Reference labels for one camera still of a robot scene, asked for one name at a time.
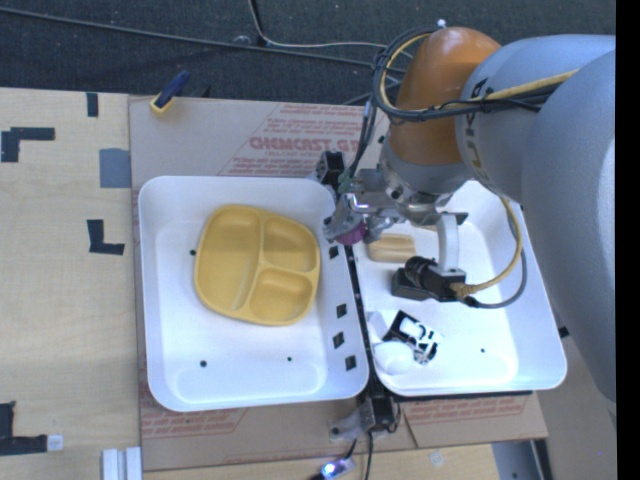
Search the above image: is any black block with thin wires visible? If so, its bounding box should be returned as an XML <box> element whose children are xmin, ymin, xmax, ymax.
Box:
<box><xmin>368</xmin><ymin>393</ymin><xmax>400</xmax><ymax>432</ymax></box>
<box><xmin>316</xmin><ymin>150</ymin><xmax>350</xmax><ymax>195</ymax></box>

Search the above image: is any brown cardboard board red print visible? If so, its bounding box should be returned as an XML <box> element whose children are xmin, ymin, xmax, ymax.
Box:
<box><xmin>128</xmin><ymin>95</ymin><xmax>549</xmax><ymax>472</ymax></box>

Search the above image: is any white egg-shaped toy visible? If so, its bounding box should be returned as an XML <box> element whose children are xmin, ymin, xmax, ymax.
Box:
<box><xmin>374</xmin><ymin>340</ymin><xmax>417</xmax><ymax>376</ymax></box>

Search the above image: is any tan toy bread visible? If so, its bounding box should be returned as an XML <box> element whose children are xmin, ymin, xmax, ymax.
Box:
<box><xmin>366</xmin><ymin>233</ymin><xmax>418</xmax><ymax>264</ymax></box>

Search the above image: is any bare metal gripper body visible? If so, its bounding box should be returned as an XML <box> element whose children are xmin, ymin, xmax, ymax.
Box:
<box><xmin>348</xmin><ymin>168</ymin><xmax>455</xmax><ymax>228</ymax></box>

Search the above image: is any white plastic tray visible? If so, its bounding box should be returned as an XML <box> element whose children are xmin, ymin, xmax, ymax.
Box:
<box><xmin>344</xmin><ymin>178</ymin><xmax>569</xmax><ymax>398</ymax></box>
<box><xmin>137</xmin><ymin>174</ymin><xmax>371</xmax><ymax>413</ymax></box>

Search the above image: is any purple round toy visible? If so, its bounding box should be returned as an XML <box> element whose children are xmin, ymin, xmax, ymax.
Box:
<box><xmin>335</xmin><ymin>222</ymin><xmax>366</xmax><ymax>246</ymax></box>

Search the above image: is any yellow divided plate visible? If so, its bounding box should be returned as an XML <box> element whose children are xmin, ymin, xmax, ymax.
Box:
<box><xmin>193</xmin><ymin>203</ymin><xmax>322</xmax><ymax>328</ymax></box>

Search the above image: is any black cylinder on white bracket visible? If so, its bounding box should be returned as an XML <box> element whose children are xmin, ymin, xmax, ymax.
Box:
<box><xmin>390</xmin><ymin>211</ymin><xmax>470</xmax><ymax>303</ymax></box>

